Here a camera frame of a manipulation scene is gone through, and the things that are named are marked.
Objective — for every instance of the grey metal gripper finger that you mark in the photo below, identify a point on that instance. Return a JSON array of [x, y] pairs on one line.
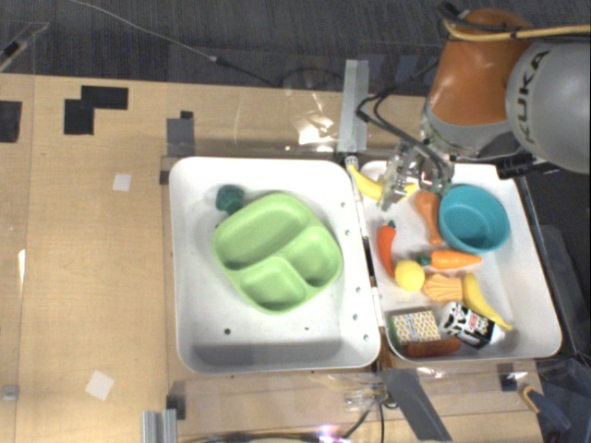
[[436, 186], [388, 192]]

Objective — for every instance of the orange chicken drumstick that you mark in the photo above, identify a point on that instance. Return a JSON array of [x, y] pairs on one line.
[[428, 210]]

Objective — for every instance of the white plastic tray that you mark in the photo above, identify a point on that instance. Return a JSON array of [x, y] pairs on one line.
[[203, 293], [522, 293]]

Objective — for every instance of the orange ridged bread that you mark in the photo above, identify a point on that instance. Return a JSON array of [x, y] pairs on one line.
[[443, 288]]

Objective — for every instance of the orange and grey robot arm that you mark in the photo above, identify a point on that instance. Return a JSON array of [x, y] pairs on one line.
[[471, 86]]

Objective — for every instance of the cow print milk carton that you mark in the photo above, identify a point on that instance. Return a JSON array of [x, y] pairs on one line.
[[468, 323]]

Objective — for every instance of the blue bowl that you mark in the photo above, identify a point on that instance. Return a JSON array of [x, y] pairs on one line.
[[475, 222]]

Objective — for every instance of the green broccoli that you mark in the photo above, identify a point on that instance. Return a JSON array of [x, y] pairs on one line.
[[229, 198]]

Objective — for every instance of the orange carrot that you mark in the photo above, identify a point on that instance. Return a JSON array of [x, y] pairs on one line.
[[386, 247], [454, 259]]

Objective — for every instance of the green divided plate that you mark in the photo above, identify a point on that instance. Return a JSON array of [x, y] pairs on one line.
[[258, 238]]

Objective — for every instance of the yellow patterned carton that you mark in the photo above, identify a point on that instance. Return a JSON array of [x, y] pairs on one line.
[[414, 327]]

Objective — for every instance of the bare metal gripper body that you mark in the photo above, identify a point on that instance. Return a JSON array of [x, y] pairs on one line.
[[418, 157]]

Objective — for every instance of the yellow lemon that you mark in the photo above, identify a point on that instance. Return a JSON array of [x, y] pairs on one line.
[[409, 275]]

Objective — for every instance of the brown sausage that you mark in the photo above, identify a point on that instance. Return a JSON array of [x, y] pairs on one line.
[[431, 348]]

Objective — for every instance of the yellow banana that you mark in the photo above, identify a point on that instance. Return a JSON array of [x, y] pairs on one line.
[[365, 183], [475, 295]]

